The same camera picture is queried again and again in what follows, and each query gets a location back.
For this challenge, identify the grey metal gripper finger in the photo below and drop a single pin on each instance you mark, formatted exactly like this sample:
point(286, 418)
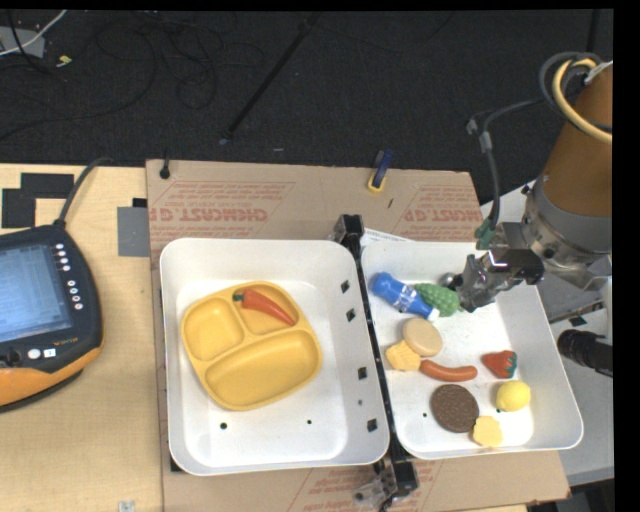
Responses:
point(479, 285)
point(448, 279)

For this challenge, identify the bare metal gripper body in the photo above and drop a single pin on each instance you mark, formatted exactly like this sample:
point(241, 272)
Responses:
point(520, 262)

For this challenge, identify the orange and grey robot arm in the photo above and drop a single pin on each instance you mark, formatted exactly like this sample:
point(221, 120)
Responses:
point(580, 165)

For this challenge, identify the green grapes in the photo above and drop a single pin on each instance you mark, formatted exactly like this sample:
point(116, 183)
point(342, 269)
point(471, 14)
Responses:
point(440, 299)

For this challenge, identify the blue bottle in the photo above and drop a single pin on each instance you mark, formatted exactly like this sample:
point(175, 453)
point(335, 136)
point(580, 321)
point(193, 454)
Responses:
point(395, 294)

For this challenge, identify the beige round biscuit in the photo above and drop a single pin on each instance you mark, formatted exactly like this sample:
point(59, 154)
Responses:
point(423, 337)

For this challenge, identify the white paper sheet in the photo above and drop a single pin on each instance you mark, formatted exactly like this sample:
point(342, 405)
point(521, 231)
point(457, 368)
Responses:
point(387, 236)

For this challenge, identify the red strawberry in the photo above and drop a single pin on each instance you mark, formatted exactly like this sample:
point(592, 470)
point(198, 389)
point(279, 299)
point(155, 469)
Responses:
point(500, 364)

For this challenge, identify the orange-brown sausage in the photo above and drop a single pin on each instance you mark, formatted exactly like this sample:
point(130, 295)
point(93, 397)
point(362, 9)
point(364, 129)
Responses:
point(450, 371)

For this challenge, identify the thin black rod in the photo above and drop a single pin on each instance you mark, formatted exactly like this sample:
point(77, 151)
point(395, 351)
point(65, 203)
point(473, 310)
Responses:
point(372, 330)

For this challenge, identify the yellow toy fries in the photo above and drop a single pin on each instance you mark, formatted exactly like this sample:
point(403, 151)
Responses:
point(400, 357)

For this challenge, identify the yellow lemon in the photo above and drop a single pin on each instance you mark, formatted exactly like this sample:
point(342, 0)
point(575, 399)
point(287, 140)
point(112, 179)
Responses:
point(513, 396)

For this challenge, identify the brown round biscuit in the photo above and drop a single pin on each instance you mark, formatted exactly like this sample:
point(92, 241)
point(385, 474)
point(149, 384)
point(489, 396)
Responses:
point(454, 408)

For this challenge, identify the white plastic tray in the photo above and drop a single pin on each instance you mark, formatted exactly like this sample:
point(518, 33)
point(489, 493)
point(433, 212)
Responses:
point(545, 400)
point(280, 445)

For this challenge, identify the pale yellow toy piece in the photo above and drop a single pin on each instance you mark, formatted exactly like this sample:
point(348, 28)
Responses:
point(487, 432)

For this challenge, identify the brown cardboard board, red print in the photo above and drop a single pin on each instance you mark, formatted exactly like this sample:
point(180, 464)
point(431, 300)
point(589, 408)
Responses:
point(280, 205)

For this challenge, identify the orange carrot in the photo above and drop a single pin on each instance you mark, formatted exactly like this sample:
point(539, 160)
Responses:
point(265, 304)

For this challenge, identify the yellow divided plate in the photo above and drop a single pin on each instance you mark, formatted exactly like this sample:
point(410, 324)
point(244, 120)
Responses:
point(260, 370)

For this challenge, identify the black cylinder on white bracket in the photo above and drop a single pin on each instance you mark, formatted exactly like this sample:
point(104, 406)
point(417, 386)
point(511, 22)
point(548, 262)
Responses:
point(585, 347)

